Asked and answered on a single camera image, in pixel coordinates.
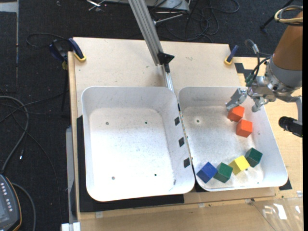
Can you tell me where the white plastic tray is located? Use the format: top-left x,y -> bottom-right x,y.
81,86 -> 196,203
178,86 -> 289,193

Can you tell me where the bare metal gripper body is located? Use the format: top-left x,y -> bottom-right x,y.
246,76 -> 303,103

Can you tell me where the blue cube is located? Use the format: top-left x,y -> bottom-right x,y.
196,162 -> 218,184

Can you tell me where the yellow cube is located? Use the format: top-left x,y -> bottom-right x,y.
228,155 -> 251,176

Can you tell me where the pale wood board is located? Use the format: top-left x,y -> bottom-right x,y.
72,37 -> 277,220

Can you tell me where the black cylinder on white bracket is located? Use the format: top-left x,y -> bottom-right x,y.
278,95 -> 303,139

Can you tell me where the dark green cube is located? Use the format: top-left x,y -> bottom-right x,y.
244,147 -> 263,168

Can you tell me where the thin black and white rod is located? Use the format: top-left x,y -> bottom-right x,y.
164,71 -> 194,168

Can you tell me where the orange cube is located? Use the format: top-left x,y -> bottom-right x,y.
227,105 -> 245,123
235,119 -> 254,138

